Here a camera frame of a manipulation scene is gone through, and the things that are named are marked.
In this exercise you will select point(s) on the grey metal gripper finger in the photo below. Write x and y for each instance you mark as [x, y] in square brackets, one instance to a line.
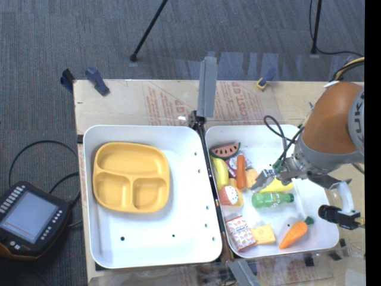
[270, 178]
[258, 181]

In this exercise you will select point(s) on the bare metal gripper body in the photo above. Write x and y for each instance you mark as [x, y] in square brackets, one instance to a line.
[290, 170]

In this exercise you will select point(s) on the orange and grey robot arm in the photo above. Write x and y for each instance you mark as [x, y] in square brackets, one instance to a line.
[327, 124]

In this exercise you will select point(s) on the pale yellow biscuit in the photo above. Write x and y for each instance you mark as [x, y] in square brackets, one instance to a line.
[251, 177]

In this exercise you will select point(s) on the yellow rounded toy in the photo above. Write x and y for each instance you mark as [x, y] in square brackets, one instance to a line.
[279, 187]

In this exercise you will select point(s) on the orange sausage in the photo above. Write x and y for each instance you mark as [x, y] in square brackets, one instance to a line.
[240, 171]

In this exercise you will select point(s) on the green plastic bottle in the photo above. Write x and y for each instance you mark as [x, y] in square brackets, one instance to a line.
[268, 200]

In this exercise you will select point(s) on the orange and white toy slice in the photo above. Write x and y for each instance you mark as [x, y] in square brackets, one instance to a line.
[230, 195]

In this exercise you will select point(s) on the pink and white packet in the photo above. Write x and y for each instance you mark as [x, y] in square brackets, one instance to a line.
[231, 165]

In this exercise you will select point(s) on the white plastic tray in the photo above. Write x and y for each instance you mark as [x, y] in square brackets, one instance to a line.
[184, 213]
[309, 195]

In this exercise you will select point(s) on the yellow banana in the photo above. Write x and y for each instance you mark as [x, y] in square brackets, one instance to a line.
[221, 171]

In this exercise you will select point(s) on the red watermelon slice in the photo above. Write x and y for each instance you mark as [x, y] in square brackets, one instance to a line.
[224, 151]

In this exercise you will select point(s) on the yellow cheese wedge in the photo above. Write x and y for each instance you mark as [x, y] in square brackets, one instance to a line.
[263, 234]

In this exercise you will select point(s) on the red and white carton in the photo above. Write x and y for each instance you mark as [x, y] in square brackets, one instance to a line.
[240, 233]

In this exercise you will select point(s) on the orange carrot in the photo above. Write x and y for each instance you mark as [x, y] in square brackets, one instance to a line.
[294, 232]

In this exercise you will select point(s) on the yellow divided plate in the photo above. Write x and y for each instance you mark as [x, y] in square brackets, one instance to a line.
[131, 176]

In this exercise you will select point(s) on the brown cardboard board red print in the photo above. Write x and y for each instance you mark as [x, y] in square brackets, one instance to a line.
[134, 103]

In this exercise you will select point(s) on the black tripod leg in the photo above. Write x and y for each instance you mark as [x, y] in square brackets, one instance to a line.
[151, 25]
[317, 19]

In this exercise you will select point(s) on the black cylinder on white bracket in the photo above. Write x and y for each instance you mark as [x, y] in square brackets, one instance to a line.
[337, 214]

